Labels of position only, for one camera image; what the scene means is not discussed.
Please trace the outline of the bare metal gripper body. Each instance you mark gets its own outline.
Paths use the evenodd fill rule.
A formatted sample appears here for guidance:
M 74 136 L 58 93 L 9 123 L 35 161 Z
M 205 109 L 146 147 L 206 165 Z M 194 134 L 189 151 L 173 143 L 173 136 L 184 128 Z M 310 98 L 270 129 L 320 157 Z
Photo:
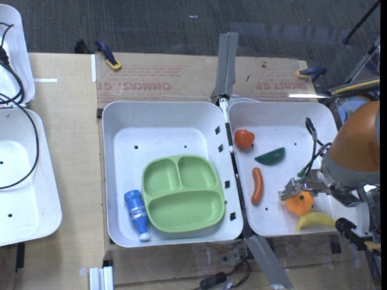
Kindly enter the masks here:
M 333 179 L 327 172 L 313 169 L 305 177 L 301 189 L 305 192 L 331 193 L 332 183 Z

